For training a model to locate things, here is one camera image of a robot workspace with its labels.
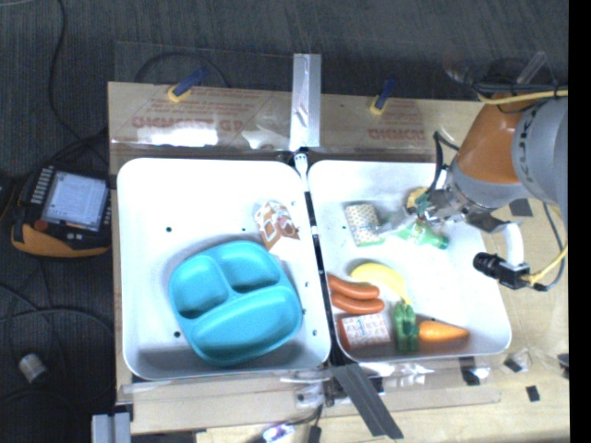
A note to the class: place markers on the white plastic tray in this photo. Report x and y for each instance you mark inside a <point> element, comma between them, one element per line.
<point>452,284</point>
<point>194,201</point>

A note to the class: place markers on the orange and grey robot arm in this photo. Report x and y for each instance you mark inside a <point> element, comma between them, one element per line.
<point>496,155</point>

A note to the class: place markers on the orange and white carton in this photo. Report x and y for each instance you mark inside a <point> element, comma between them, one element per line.
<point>365,331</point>

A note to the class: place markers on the black cylinder on white bracket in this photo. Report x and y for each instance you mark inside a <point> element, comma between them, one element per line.
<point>496,266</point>

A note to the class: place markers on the grey metal cylinder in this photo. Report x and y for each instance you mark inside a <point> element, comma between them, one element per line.
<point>32,367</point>

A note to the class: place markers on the green toy vegetable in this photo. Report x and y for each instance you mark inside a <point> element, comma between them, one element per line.
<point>405,330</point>

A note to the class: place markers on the yellow banana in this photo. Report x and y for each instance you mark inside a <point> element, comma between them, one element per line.
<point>383,275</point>

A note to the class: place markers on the white patterned packet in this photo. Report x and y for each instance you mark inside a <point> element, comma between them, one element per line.
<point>362,222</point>

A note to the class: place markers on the orange sausage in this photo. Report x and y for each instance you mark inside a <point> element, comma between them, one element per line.
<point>353,287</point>
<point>358,304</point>

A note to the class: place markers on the brown cardboard board red print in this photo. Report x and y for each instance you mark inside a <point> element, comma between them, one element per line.
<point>194,118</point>

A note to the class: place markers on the brown and white carton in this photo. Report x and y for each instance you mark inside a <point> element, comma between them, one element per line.
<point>274,224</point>

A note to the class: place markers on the yellow toy fruit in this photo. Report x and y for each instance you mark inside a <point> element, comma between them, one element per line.
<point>415,195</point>

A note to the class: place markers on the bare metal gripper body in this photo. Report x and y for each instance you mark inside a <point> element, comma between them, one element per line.
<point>445,203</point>

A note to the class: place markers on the orange carrot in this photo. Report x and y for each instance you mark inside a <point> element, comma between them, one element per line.
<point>441,331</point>

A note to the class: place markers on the blue divided plate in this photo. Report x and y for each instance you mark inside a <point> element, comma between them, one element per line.
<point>240,307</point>

